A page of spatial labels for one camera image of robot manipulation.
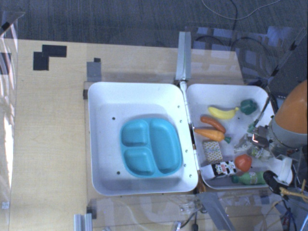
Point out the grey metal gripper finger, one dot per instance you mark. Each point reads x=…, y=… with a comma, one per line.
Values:
x=241, y=148
x=247, y=138

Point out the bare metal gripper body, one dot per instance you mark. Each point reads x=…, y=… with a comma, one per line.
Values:
x=261, y=136

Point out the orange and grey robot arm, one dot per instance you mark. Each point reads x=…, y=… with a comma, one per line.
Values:
x=294, y=109

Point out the red tomato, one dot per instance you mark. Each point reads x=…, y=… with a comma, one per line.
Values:
x=243, y=162

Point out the clear plastic bottle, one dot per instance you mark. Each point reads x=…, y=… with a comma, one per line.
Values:
x=258, y=152

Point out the black and white carton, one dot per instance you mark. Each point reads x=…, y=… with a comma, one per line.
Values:
x=223, y=169

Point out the yellow patterned packet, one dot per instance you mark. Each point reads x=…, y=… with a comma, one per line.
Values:
x=212, y=152

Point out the green plastic bottle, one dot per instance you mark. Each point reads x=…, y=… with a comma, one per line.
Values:
x=251, y=178

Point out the green bell pepper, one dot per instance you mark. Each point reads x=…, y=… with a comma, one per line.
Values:
x=248, y=106

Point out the orange carrot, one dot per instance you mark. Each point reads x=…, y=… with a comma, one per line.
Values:
x=210, y=133

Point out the yellow banana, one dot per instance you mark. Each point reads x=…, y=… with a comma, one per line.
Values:
x=221, y=112

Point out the orange sausage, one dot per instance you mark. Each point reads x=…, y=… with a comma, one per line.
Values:
x=213, y=123

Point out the white plastic tray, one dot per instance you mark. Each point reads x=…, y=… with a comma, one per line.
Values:
x=216, y=97
x=106, y=133

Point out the blue divided plate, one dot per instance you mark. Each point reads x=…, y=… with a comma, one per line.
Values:
x=163, y=143

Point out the black cylinder on white bracket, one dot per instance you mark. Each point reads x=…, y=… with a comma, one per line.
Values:
x=279, y=174

